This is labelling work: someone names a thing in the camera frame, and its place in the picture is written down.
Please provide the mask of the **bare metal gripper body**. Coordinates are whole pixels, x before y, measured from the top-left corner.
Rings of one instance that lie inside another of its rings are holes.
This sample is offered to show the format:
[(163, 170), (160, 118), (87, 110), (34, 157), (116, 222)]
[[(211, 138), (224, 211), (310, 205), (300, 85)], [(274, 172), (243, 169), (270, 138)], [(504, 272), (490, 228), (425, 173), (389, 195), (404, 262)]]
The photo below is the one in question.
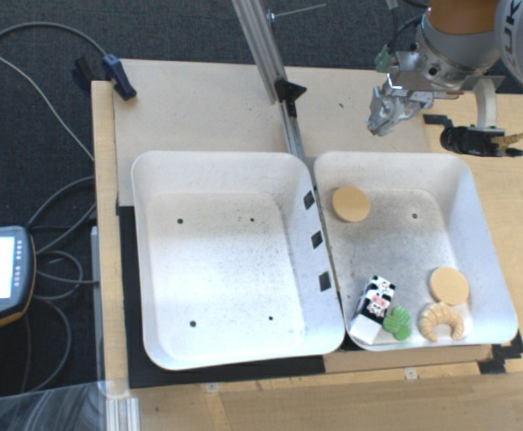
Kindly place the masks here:
[(425, 96), (429, 94), (434, 99), (445, 99), (474, 92), (483, 80), (490, 81), (496, 92), (504, 77), (451, 64), (431, 52), (397, 51), (387, 72), (387, 95), (410, 101), (427, 101)]

